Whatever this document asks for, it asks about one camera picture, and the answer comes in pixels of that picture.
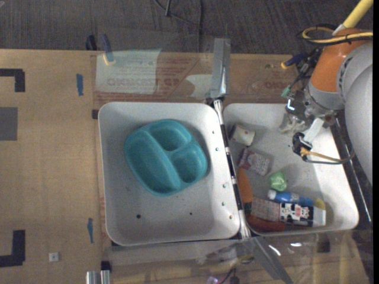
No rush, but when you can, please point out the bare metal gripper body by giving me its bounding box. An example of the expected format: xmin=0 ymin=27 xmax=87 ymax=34
xmin=285 ymin=90 xmax=338 ymax=127

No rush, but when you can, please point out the white orange-spotted small cup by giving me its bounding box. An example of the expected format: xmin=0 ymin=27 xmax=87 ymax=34
xmin=230 ymin=124 xmax=256 ymax=147

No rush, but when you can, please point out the pink and white carton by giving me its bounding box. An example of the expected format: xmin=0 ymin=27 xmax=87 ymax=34
xmin=237 ymin=147 xmax=272 ymax=177

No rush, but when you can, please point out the pale green crumpled lump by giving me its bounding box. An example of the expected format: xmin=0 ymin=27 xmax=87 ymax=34
xmin=268 ymin=170 xmax=289 ymax=192

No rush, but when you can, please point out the thin black and white rod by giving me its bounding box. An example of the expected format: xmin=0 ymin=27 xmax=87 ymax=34
xmin=212 ymin=98 xmax=252 ymax=240

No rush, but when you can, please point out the blue bottle white cap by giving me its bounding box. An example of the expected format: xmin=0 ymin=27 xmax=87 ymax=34
xmin=266 ymin=189 xmax=316 ymax=208

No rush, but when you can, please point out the orange carrot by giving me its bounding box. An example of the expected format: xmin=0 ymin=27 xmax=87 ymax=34
xmin=237 ymin=167 xmax=254 ymax=205

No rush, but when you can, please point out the white plastic tray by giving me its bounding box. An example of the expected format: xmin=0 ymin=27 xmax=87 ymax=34
xmin=97 ymin=101 xmax=241 ymax=247
xmin=221 ymin=102 xmax=360 ymax=237

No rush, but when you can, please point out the pink checked packet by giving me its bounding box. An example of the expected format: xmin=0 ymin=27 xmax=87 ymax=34
xmin=250 ymin=196 xmax=282 ymax=222

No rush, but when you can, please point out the white cow print carton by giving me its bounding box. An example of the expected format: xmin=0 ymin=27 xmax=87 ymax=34
xmin=278 ymin=202 xmax=327 ymax=228

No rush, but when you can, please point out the teal divided plate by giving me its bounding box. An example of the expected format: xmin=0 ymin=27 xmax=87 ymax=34
xmin=123 ymin=118 xmax=209 ymax=198

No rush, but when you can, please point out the black cylinder on white bracket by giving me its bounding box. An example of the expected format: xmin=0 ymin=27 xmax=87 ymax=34
xmin=291 ymin=117 xmax=326 ymax=157

